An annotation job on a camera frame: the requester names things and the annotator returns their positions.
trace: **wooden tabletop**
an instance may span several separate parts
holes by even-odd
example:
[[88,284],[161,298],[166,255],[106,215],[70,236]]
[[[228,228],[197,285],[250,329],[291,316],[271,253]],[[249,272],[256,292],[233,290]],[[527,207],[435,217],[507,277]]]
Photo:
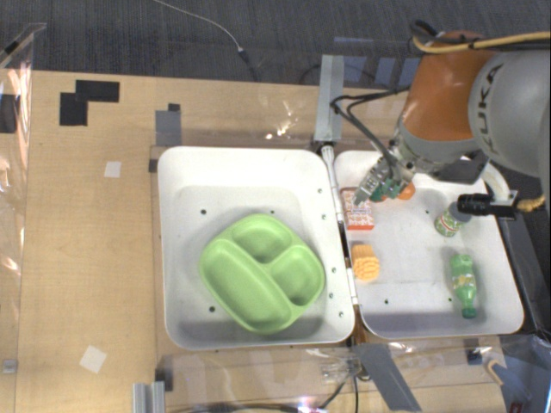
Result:
[[[88,126],[61,126],[60,93],[74,93],[77,79],[119,82],[120,100],[90,102]],[[133,383],[153,381],[160,358],[148,170],[155,112],[180,104],[184,143],[304,147],[317,97],[315,87],[281,84],[34,73],[16,412],[128,412]],[[373,103],[358,115],[388,138],[404,99]],[[348,125],[343,134],[350,145],[363,142]],[[118,177],[105,176],[112,162],[120,163]],[[497,347],[495,339],[485,341]],[[105,354],[97,373],[81,365],[90,346]],[[424,411],[503,410],[500,390],[482,367],[467,366],[459,352],[453,362],[438,355],[429,354],[426,366],[411,364]],[[182,357],[184,366],[201,363],[199,355],[182,351]],[[221,384],[230,383],[228,374],[219,375]],[[305,390],[319,386],[313,394],[320,398],[331,392],[316,381],[305,382]],[[232,390],[246,393],[247,384],[235,377]],[[287,384],[297,385],[290,376]],[[362,384],[360,411],[387,411],[373,383]],[[186,406],[190,387],[167,398]],[[220,396],[228,390],[222,387]],[[331,411],[352,411],[352,404],[347,386]]]

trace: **thin white wire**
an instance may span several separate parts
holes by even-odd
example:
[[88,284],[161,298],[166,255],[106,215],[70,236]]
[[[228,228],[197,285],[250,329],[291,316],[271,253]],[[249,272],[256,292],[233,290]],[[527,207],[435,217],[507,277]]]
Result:
[[207,22],[207,23],[210,23],[212,25],[214,25],[215,27],[217,27],[218,29],[224,31],[231,39],[232,41],[235,43],[235,46],[238,47],[238,52],[242,52],[243,51],[243,47],[241,47],[241,45],[238,43],[238,41],[235,39],[235,37],[230,33],[230,31],[228,31],[226,28],[224,28],[222,25],[220,25],[219,23],[217,22],[214,22],[206,17],[203,17],[201,15],[197,15],[197,14],[194,14],[193,12],[189,12],[185,9],[181,9],[181,8],[178,8],[177,6],[173,6],[167,2],[163,2],[162,0],[151,0],[152,2],[155,2],[155,3],[158,3],[158,4],[161,4],[163,6],[166,6],[167,8],[170,8],[170,9],[173,9],[177,12],[180,12],[182,14],[185,14],[185,15],[189,15],[190,17],[194,17],[194,18],[198,18],[199,20],[203,20],[204,22]]

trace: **white square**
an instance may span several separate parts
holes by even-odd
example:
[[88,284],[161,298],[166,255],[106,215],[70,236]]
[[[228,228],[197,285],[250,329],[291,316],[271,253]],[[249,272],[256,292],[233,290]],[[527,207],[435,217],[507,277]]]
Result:
[[121,177],[121,166],[122,166],[122,162],[119,162],[119,161],[107,162],[107,165],[105,166],[105,173],[103,174],[103,176],[104,177]]
[[99,348],[88,346],[80,360],[80,365],[93,373],[99,373],[106,358],[107,354],[102,352]]

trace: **white tray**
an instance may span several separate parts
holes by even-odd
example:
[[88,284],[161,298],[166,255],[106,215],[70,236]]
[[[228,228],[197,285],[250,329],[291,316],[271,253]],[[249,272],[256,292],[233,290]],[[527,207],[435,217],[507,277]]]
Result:
[[[335,161],[340,188],[356,187],[379,154],[346,151]],[[509,334],[523,323],[518,295],[497,222],[473,218],[454,237],[436,232],[433,222],[459,194],[486,193],[483,181],[473,186],[437,182],[416,175],[410,200],[373,204],[375,228],[348,231],[348,240],[368,243],[381,262],[379,277],[356,280],[366,326],[386,339]],[[449,259],[469,254],[478,285],[478,316],[464,319],[451,287]]]
[[[327,169],[318,156],[297,150],[175,147],[159,159],[158,188],[164,315],[175,344],[217,349],[328,343],[351,333],[354,312],[344,254]],[[289,226],[325,269],[320,297],[291,327],[272,336],[239,326],[199,275],[207,243],[251,213],[272,214]]]

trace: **green plate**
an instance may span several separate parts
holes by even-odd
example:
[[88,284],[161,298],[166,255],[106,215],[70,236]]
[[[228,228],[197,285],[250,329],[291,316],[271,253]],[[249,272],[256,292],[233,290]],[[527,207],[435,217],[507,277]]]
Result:
[[325,285],[318,257],[266,214],[241,219],[211,240],[199,270],[220,305],[245,329],[262,335],[290,326]]

